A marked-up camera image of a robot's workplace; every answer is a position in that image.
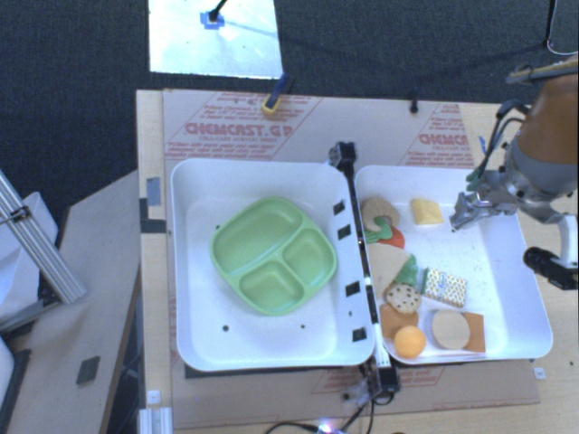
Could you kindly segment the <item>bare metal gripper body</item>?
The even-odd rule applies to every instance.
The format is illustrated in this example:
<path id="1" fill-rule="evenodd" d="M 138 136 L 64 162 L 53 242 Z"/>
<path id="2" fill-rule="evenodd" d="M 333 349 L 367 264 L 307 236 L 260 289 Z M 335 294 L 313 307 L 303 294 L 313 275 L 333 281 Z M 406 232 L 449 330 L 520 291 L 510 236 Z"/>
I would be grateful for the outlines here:
<path id="1" fill-rule="evenodd" d="M 485 171 L 474 190 L 474 203 L 493 206 L 496 215 L 522 212 L 537 222 L 557 224 L 564 214 L 551 205 L 559 194 L 539 190 L 518 170 Z"/>

